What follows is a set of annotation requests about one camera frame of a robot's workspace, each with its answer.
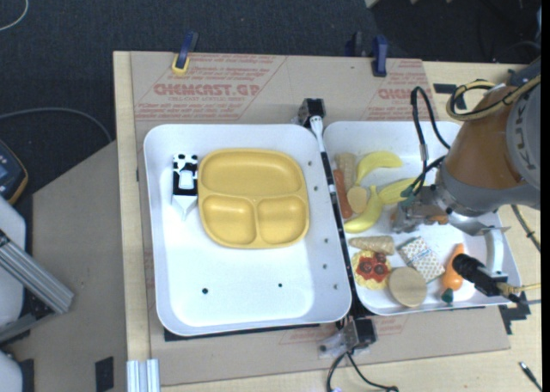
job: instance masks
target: orange carrot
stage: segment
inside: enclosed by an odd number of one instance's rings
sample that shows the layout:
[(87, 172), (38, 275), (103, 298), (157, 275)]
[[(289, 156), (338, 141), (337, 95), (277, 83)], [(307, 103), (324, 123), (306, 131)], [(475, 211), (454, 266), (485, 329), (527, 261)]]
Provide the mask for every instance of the orange carrot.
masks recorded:
[(333, 170), (333, 176), (342, 218), (347, 219), (353, 215), (353, 210), (351, 209), (350, 202), (347, 200), (347, 195), (345, 194), (344, 174), (339, 168), (337, 168)]
[(456, 256), (462, 253), (464, 253), (464, 244), (460, 243), (455, 247), (455, 250), (450, 256), (449, 262), (447, 263), (447, 266), (445, 268), (445, 273), (441, 277), (443, 288), (445, 289), (441, 298), (446, 303), (453, 302), (453, 291), (459, 290), (464, 280), (462, 276), (457, 273), (456, 270), (453, 268), (453, 260)]

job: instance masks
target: yellow tray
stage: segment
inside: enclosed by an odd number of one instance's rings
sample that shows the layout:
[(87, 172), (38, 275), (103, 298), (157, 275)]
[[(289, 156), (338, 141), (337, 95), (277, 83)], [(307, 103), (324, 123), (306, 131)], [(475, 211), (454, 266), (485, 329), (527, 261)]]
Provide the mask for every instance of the yellow tray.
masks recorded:
[(288, 247), (309, 226), (302, 169), (275, 150), (215, 150), (199, 165), (199, 213), (208, 236), (226, 247)]

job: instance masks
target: table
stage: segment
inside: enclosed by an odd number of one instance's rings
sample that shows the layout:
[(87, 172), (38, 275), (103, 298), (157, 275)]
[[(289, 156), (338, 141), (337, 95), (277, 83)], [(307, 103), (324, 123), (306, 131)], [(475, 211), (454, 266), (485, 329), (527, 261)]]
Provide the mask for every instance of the table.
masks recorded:
[[(327, 63), (327, 58), (311, 58), (309, 62)], [(133, 113), (131, 54), (116, 52), (113, 55), (115, 106), (117, 113), (117, 144), (119, 156), (119, 190), (122, 223), (122, 244), (125, 281), (126, 343), (128, 359), (145, 360), (151, 356), (147, 303), (145, 299), (144, 254), (141, 237), (139, 189), (136, 181), (137, 150)], [(424, 63), (430, 85), (433, 83), (467, 83), (484, 77), (501, 82), (508, 69), (519, 65)], [(446, 95), (435, 94), (441, 110)], [(526, 218), (540, 234), (540, 213), (525, 211)], [(503, 208), (503, 223), (513, 225), (507, 234), (524, 284), (541, 280), (540, 255), (524, 237), (515, 222), (511, 210)], [(538, 298), (539, 291), (529, 293)], [(518, 362), (524, 361), (534, 374), (541, 378), (541, 306), (533, 305), (527, 321), (514, 322), (514, 334), (510, 337), (509, 351), (461, 355), (447, 358), (365, 366), (365, 375), (372, 381), (397, 384), (400, 390), (529, 390), (533, 387), (521, 372)], [(324, 390), (326, 371), (305, 371), (293, 374), (252, 377), (212, 383), (163, 387), (169, 392), (227, 390)], [(339, 368), (333, 377), (333, 385), (344, 390), (364, 389), (364, 383), (352, 368)]]

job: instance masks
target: banana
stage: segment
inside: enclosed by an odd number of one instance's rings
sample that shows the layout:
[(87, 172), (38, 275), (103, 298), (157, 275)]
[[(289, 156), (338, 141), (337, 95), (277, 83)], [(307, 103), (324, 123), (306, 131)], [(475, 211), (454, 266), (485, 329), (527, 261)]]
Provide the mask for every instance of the banana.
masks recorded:
[(378, 193), (376, 193), (376, 186), (370, 186), (369, 190), (370, 198), (364, 212), (358, 217), (344, 223), (344, 231), (346, 233), (361, 233), (376, 224), (380, 215), (382, 215), (384, 204), (378, 196)]
[(395, 183), (385, 186), (378, 196), (382, 200), (384, 205), (397, 204), (400, 201), (404, 201), (406, 198), (401, 196), (407, 187), (414, 183), (414, 178), (406, 178), (405, 180), (396, 181)]
[(360, 186), (365, 176), (376, 168), (400, 168), (403, 161), (393, 152), (379, 150), (364, 156), (357, 165), (355, 185)]

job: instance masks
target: blue object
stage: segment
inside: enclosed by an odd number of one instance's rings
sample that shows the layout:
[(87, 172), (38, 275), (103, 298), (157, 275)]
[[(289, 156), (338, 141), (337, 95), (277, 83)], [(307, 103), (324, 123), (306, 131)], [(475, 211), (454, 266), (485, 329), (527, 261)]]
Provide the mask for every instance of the blue object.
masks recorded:
[(180, 53), (175, 57), (172, 63), (172, 71), (174, 74), (183, 75), (187, 71), (189, 65), (189, 59), (187, 58), (189, 52), (194, 51), (199, 40), (199, 34), (194, 31), (188, 31), (181, 44)]
[(378, 34), (372, 40), (372, 53), (374, 60), (372, 61), (372, 74), (375, 77), (385, 77), (386, 72), (386, 57), (388, 56), (388, 41), (382, 34)]

